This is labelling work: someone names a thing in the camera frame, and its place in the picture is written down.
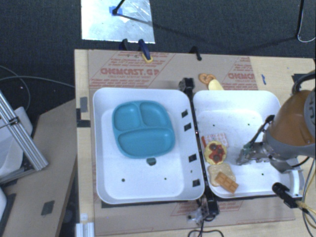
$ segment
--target black fabric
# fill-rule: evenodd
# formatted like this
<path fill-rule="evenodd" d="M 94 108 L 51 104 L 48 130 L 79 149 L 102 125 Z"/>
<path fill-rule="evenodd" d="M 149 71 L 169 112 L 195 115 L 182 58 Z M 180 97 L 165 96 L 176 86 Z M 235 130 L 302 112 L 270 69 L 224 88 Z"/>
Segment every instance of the black fabric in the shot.
<path fill-rule="evenodd" d="M 301 0 L 150 0 L 156 44 L 151 51 L 310 57 L 315 41 L 295 38 Z M 315 36 L 315 0 L 305 0 L 303 40 Z M 20 75 L 74 85 L 74 49 L 118 49 L 81 39 L 80 0 L 0 0 L 0 65 Z M 0 69 L 0 78 L 9 73 Z M 37 116 L 75 97 L 71 88 L 26 79 Z M 27 104 L 18 80 L 0 82 L 13 107 Z"/>

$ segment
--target pretzel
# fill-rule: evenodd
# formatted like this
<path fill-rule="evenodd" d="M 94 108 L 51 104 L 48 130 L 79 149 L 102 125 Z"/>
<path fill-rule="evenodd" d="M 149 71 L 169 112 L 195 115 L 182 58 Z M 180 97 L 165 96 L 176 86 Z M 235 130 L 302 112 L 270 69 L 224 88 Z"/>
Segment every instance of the pretzel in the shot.
<path fill-rule="evenodd" d="M 213 79 L 216 79 L 216 77 L 214 75 L 212 75 L 212 74 L 208 74 L 208 75 L 207 74 L 199 74 L 198 79 L 202 83 L 208 85 L 209 82 L 212 81 Z"/>

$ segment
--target silver panel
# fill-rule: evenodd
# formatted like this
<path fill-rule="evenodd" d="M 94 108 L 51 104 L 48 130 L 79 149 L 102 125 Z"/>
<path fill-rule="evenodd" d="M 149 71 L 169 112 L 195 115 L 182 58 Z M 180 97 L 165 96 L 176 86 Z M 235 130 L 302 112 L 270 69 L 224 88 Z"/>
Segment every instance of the silver panel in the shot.
<path fill-rule="evenodd" d="M 81 0 L 82 39 L 155 43 L 149 0 L 126 0 L 113 16 L 121 0 Z"/>

